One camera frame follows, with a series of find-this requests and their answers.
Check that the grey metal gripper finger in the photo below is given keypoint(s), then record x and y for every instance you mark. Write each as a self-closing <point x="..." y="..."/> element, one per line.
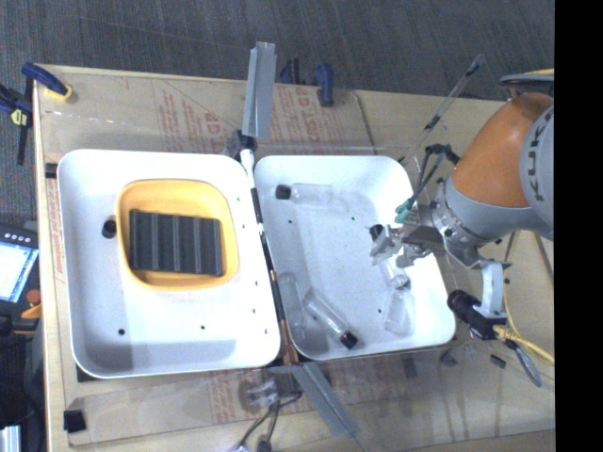
<point x="382" y="248"/>
<point x="409" y="255"/>

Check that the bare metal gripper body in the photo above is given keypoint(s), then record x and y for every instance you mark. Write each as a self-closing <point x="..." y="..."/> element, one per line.
<point x="424" y="231"/>

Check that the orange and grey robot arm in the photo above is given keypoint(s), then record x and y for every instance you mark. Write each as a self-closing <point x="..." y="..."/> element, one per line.
<point x="494" y="158"/>

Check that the clear plastic bottle without cap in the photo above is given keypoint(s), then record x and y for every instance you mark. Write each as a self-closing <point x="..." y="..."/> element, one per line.
<point x="399" y="316"/>

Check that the white plastic tray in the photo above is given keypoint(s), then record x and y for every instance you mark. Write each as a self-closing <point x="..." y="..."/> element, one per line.
<point x="320" y="252"/>
<point x="155" y="327"/>

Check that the black ribbed insert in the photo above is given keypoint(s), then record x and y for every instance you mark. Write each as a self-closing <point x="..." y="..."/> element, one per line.
<point x="174" y="243"/>

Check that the yellow rounded bowl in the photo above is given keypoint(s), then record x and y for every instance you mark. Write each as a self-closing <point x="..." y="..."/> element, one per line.
<point x="141" y="196"/>

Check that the small black cap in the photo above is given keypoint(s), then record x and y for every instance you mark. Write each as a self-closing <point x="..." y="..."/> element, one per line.
<point x="109" y="229"/>

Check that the brown cardboard board red print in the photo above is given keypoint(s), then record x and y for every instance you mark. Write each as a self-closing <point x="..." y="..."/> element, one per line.
<point x="141" y="106"/>

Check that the black cylinder on white bracket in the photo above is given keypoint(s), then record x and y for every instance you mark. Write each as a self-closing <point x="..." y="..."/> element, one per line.
<point x="473" y="316"/>

